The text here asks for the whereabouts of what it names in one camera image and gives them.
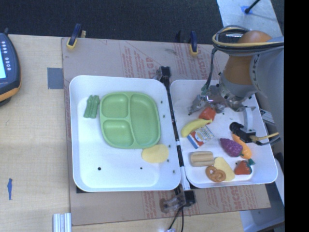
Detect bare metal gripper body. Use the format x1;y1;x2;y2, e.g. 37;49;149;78
202;84;253;111

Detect red-orange bell pepper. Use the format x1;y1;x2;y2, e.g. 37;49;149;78
198;106;217;122

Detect yellow banana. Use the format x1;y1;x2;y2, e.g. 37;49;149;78
181;118;213;138

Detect small red and blue carton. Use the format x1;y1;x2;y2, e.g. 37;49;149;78
187;125;215;149

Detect purple grapes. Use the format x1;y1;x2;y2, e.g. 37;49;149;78
219;138;243;158

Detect orange carrot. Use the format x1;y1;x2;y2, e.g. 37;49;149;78
231;133;253;160

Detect thin black and white rod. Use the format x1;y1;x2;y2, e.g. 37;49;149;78
163;75;191;191

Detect tan hot dog bun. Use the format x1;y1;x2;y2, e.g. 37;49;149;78
189;151;215;167

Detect green divided plate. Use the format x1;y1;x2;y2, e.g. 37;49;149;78
99;91;161;149

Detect yellow cheese wedge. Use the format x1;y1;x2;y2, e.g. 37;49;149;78
213;156;236;182

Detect yellow potato chip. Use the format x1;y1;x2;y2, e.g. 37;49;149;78
141;144;169;164

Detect red strawberry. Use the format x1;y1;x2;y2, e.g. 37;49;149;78
234;159;256;175

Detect orange pretzel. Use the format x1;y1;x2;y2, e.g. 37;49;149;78
205;165;226;183

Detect white plastic tray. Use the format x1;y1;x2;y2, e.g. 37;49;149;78
69;75;182;192
169;79;279;189

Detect brown cardboard board, red print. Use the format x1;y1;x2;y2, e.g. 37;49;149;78
61;37;271;226

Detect black block with thin wires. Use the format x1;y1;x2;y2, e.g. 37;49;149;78
159;189;196;214
155;66;171;82

